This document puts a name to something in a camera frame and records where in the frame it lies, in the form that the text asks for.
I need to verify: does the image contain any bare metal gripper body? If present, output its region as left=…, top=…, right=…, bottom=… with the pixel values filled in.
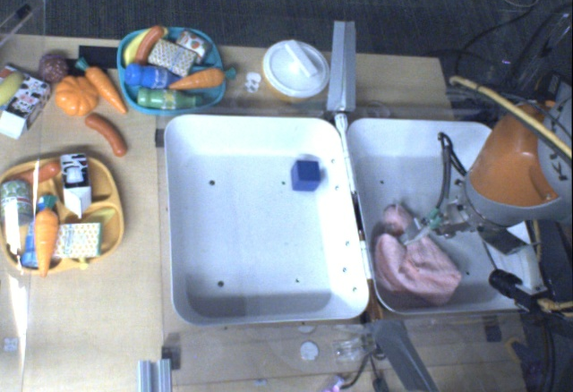
left=430, top=200, right=483, bottom=240

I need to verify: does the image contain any pink cloth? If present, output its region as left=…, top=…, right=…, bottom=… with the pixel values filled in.
left=372, top=202, right=463, bottom=307

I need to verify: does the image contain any white plastic tray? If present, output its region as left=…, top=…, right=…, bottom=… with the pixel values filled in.
left=346, top=117, right=541, bottom=316
left=163, top=114, right=371, bottom=328

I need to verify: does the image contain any blue cube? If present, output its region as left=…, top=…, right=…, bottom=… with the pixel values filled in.
left=290, top=158, right=324, bottom=193

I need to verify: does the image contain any yellow tub with white lid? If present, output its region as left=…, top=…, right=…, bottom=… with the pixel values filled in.
left=261, top=38, right=331, bottom=103

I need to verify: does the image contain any orange carrot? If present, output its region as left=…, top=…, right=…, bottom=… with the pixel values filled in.
left=168, top=65, right=236, bottom=92
left=73, top=57, right=129, bottom=115
left=33, top=194, right=61, bottom=279

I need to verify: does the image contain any green bottle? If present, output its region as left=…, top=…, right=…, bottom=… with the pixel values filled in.
left=136, top=87, right=199, bottom=111

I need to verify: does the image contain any white can with orange print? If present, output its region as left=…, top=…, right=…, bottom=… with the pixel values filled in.
left=175, top=29, right=213, bottom=65

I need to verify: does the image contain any patterned white carton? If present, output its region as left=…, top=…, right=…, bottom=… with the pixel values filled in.
left=147, top=38, right=201, bottom=79
left=53, top=221, right=104, bottom=260

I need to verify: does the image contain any yellow divided plate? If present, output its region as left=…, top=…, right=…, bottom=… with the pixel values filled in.
left=0, top=155, right=125, bottom=277

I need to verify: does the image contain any blue bottle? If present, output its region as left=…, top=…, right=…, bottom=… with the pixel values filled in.
left=19, top=219, right=39, bottom=270
left=124, top=63, right=181, bottom=89

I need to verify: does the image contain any blue divided plate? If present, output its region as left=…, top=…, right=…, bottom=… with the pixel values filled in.
left=116, top=26, right=227, bottom=115

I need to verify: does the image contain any orange sausage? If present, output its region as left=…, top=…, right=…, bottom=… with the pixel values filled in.
left=134, top=24, right=167, bottom=65
left=16, top=160, right=63, bottom=186
left=84, top=112, right=129, bottom=158

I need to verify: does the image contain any cow print milk carton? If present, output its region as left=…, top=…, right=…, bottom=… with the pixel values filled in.
left=0, top=64, right=52, bottom=141
left=58, top=152, right=93, bottom=219

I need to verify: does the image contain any orange pumpkin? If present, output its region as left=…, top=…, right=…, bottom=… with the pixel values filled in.
left=54, top=74, right=101, bottom=117

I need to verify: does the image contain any brown round ball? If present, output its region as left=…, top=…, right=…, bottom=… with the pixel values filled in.
left=37, top=51, right=70, bottom=84

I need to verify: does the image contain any green print can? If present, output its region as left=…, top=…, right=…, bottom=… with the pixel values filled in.
left=0, top=179, right=35, bottom=255

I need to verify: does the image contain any yellow green banana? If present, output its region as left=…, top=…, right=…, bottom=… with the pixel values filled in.
left=0, top=71, right=25, bottom=107

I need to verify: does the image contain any black cylinder on white bracket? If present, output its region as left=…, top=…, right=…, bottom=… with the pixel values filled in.
left=481, top=222, right=550, bottom=311

